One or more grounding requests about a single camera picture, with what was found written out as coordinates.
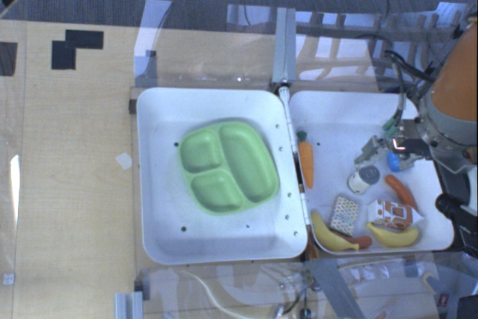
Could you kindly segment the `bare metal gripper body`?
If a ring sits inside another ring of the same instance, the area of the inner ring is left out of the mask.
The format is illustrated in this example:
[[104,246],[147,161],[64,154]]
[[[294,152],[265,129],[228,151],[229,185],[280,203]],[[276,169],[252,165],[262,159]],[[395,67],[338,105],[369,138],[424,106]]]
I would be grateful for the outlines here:
[[420,136],[421,118],[401,120],[391,139],[391,151],[405,158],[431,159],[429,144]]

